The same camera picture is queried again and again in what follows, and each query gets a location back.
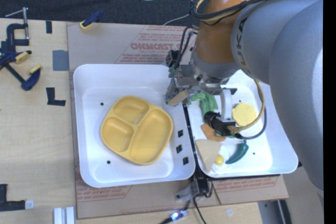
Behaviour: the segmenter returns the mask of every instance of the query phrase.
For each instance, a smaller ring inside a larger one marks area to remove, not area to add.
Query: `white tray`
[[[236,163],[225,165],[221,174],[217,174],[212,170],[207,173],[199,153],[196,151],[199,166],[206,175],[213,178],[261,176],[291,173],[297,168],[298,158],[278,119],[270,87],[264,83],[260,85],[264,92],[267,111],[267,125],[264,133],[258,138],[247,140],[249,149],[246,155]],[[233,106],[241,102],[249,103],[255,108],[257,114],[259,114],[261,101],[253,79],[239,70],[230,78],[225,87],[237,88],[236,93],[232,95]],[[220,109],[221,100],[218,95],[216,96],[216,101]],[[188,106],[191,129],[195,140],[206,139],[205,134],[201,130],[203,118],[199,107],[199,101],[194,101]],[[264,117],[261,117],[255,125],[240,133],[243,136],[257,134],[262,129],[263,122]],[[231,156],[236,151],[238,143],[241,142],[241,140],[236,138],[227,138],[221,143],[226,148],[226,155]]]
[[[97,64],[75,70],[79,166],[88,185],[135,185],[183,180],[193,175],[195,160],[183,107],[180,104],[172,108],[163,101],[170,83],[168,74],[168,67],[162,65]],[[100,138],[103,119],[116,100],[125,95],[146,99],[164,109],[173,120],[170,142],[154,164],[134,164],[109,150]]]

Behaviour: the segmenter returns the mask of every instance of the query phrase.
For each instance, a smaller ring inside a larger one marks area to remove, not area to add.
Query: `black tape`
[[[46,90],[48,97],[47,104],[65,106],[66,100],[55,100],[55,88],[46,88]]]
[[[7,184],[0,184],[0,212],[26,209],[26,201],[7,201]]]
[[[51,20],[47,20],[46,21],[46,33],[47,34],[52,34],[53,33],[53,27],[52,27],[53,25],[52,25],[52,23],[51,23]]]

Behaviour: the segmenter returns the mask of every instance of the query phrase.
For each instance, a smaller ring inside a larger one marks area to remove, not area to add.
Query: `blue clamp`
[[[92,23],[99,22],[100,18],[104,16],[104,12],[102,10],[99,10],[92,15],[90,15],[86,20],[79,23],[80,28],[83,30],[87,30],[92,26]]]
[[[41,65],[34,66],[30,71],[30,77],[25,80],[10,66],[10,62],[16,62],[17,64],[23,62],[27,57],[32,54],[30,50],[24,52],[9,52],[0,48],[0,70],[4,67],[7,68],[12,75],[14,75],[20,82],[21,88],[25,91],[29,91],[39,80],[41,74]]]

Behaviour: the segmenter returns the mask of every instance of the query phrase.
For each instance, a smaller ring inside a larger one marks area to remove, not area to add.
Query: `metal bracket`
[[[75,211],[73,207],[54,208],[52,216],[54,224],[75,224]]]
[[[176,202],[187,202],[200,193],[197,180],[192,181],[186,188],[175,192]]]

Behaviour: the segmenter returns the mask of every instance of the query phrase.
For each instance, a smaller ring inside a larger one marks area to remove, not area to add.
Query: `yellow object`
[[[217,141],[209,139],[198,139],[195,140],[195,144],[205,166],[206,171],[209,173],[211,167],[216,161],[217,154],[219,153],[222,144]]]
[[[33,74],[34,72],[36,72],[38,69],[41,69],[42,66],[41,65],[35,65],[33,68],[30,69],[29,73]]]
[[[25,61],[27,58],[29,57],[29,53],[27,53],[26,51],[22,52],[21,54],[19,54],[18,56],[15,57],[15,62],[17,64],[22,63],[23,61]]]
[[[91,28],[92,25],[93,25],[93,24],[91,23],[91,24],[89,24],[89,25],[87,25],[87,26],[83,26],[83,23],[84,23],[84,22],[85,22],[85,20],[79,23],[80,28],[83,29],[83,30],[88,30],[88,29]]]
[[[230,133],[238,133],[242,130],[245,130],[247,128],[250,128],[251,126],[253,126],[257,121],[259,121],[259,119],[261,118],[262,114],[264,113],[265,111],[265,96],[264,96],[264,93],[262,91],[262,88],[259,84],[259,81],[254,79],[254,82],[258,88],[258,92],[260,93],[260,100],[261,100],[261,109],[260,109],[260,112],[259,112],[259,115],[249,124],[245,125],[245,126],[240,126],[240,127],[236,127],[236,126],[228,126],[227,128],[230,130]]]
[[[254,107],[247,103],[240,103],[232,109],[232,117],[239,126],[245,126],[253,122],[257,117]]]
[[[215,164],[222,165],[224,163],[224,158],[221,156],[221,154],[217,154],[217,157],[215,159]]]
[[[162,108],[133,95],[118,99],[106,115],[100,136],[116,154],[139,165],[156,162],[173,132]]]

